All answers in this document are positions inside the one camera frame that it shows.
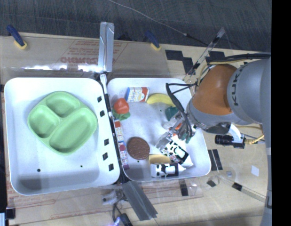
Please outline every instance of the toy sink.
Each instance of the toy sink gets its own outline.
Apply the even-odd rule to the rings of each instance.
[[[107,85],[111,106],[125,97],[128,87],[149,87],[149,95],[167,94],[165,83],[183,83],[172,78],[116,78]],[[4,87],[7,145],[12,187],[20,194],[34,195],[107,186],[120,175],[120,143],[112,133],[101,84],[85,78],[14,78]],[[189,90],[176,94],[184,108]],[[160,154],[155,143],[166,132],[166,104],[129,102],[131,116],[121,121],[125,143],[141,137],[150,153]],[[211,169],[201,130],[186,145],[194,165],[180,175],[153,178],[148,158],[127,155],[133,181],[157,181],[204,176]]]
[[[18,193],[45,194],[117,181],[120,168],[98,82],[14,78],[6,83],[4,96],[10,181]]]

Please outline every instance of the red tomato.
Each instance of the red tomato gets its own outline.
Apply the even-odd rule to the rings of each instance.
[[[130,107],[124,98],[120,98],[115,102],[114,110],[117,114],[126,114],[129,112]]]

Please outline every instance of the yellow banana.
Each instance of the yellow banana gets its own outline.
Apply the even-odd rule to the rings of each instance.
[[[151,96],[149,96],[149,98],[147,99],[146,102],[148,104],[154,104],[154,103],[162,102],[162,103],[165,103],[167,105],[175,107],[175,105],[172,102],[171,98],[168,95],[161,94],[161,93],[152,94]]]

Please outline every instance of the brown cookie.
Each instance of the brown cookie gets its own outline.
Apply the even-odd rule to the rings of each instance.
[[[149,156],[149,144],[140,137],[132,137],[126,145],[127,153],[137,160],[143,160]]]

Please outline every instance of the green plate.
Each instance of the green plate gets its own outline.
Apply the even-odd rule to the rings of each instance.
[[[51,93],[28,115],[28,127],[46,146],[58,154],[78,150],[96,131],[93,111],[65,91]]]

